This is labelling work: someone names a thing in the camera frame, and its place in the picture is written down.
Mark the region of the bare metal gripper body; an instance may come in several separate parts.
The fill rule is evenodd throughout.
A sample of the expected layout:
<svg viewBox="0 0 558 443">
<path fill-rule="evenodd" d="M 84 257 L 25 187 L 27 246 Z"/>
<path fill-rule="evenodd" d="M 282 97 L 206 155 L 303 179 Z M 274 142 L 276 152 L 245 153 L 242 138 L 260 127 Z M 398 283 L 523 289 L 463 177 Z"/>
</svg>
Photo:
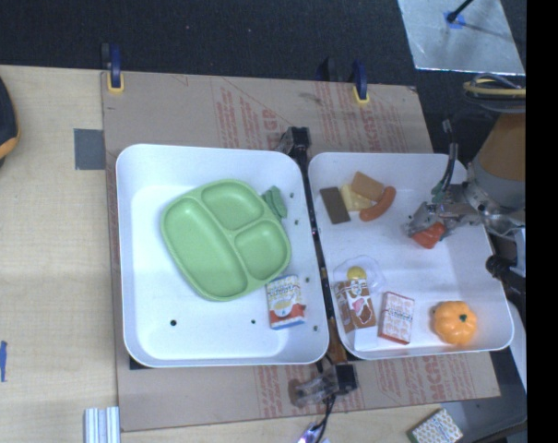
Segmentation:
<svg viewBox="0 0 558 443">
<path fill-rule="evenodd" d="M 481 224 L 487 195 L 479 185 L 449 185 L 437 205 L 437 217 L 447 230 Z"/>
</svg>

